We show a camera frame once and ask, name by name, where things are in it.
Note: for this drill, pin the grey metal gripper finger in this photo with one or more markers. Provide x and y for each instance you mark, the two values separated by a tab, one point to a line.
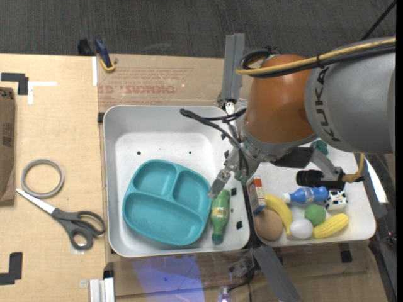
216	188

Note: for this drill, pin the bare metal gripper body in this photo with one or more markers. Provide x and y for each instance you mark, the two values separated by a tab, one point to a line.
233	164

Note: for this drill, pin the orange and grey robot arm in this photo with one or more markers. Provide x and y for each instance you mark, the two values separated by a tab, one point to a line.
283	105

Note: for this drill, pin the green plastic bottle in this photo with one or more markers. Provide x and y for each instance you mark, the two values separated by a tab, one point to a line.
219	214

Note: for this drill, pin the orange and white carton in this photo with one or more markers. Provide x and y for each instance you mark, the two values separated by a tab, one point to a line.
257	197

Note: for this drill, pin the thin black rod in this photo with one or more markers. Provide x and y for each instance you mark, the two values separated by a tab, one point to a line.
249	228

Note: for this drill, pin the teal divided plate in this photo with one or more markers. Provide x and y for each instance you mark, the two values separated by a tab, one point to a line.
163	206

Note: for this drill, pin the brown egg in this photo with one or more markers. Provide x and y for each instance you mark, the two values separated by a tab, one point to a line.
267	226

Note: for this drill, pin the yellow banana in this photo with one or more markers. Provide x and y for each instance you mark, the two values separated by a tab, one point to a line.
280	208

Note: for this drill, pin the white plastic tray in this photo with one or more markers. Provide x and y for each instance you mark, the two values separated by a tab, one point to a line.
163	131
352	231

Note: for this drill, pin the blue and white bottle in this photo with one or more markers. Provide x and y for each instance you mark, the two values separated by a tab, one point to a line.
310	195

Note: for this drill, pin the white egg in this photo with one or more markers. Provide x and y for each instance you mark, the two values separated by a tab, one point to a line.
301	229

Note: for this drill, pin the green ball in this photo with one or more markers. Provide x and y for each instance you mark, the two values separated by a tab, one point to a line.
315	214

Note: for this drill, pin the black and white cow carton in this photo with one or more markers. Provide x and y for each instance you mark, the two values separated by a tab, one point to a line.
337	200

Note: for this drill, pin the brown cardboard board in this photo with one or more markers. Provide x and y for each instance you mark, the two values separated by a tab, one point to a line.
151	83

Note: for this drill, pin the yellow corn cob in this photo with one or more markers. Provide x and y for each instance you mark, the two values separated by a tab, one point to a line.
331	226

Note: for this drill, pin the brown paper bag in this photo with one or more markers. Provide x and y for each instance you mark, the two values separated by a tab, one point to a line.
7	143

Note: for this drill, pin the black cylinder on white bracket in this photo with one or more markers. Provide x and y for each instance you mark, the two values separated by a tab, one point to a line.
310	178

